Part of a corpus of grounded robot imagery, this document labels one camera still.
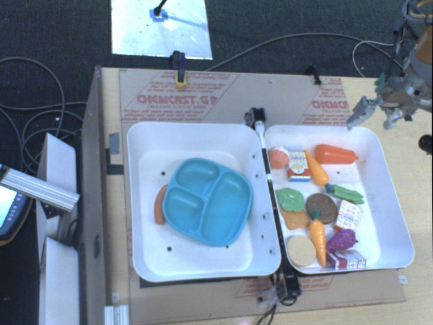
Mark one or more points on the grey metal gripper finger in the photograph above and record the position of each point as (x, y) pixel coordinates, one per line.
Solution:
(360, 111)
(392, 118)

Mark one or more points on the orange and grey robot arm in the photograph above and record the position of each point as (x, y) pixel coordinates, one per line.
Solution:
(425, 51)

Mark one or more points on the thin black and white rod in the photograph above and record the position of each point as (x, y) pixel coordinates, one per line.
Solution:
(269, 178)

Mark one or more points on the tan round biscuit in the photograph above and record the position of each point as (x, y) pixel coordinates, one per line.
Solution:
(301, 250)

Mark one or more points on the orange flat toy food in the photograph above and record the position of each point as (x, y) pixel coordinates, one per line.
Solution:
(295, 220)

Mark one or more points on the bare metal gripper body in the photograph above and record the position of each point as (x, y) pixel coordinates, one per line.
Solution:
(400, 97)

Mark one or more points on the brown biscuit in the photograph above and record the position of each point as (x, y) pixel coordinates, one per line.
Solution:
(325, 205)

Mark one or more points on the purple grapes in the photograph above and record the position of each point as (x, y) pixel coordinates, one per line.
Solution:
(341, 240)

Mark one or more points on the white and red carton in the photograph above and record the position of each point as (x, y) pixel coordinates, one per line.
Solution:
(348, 215)

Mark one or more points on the green lettuce leaf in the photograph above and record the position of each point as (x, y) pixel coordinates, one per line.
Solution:
(290, 199)

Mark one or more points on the pink toy shell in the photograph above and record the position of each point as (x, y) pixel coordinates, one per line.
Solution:
(278, 157)

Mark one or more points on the white plastic tray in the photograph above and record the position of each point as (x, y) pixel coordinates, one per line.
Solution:
(152, 256)
(382, 215)

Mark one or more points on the red and white packet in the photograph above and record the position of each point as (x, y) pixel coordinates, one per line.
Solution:
(346, 260)

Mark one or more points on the small orange carrot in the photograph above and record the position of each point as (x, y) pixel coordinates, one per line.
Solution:
(318, 237)

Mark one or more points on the orange carrot with green leaves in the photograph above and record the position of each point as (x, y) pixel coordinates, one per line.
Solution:
(318, 171)

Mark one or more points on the white yellow red carton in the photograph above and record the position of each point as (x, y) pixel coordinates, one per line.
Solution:
(299, 168)

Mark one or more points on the blue divided plate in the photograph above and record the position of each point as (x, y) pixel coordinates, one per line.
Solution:
(223, 212)

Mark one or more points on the brown cardboard board red print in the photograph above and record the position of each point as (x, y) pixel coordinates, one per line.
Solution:
(209, 97)

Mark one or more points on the orange sausage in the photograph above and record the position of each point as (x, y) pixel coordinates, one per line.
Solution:
(159, 208)

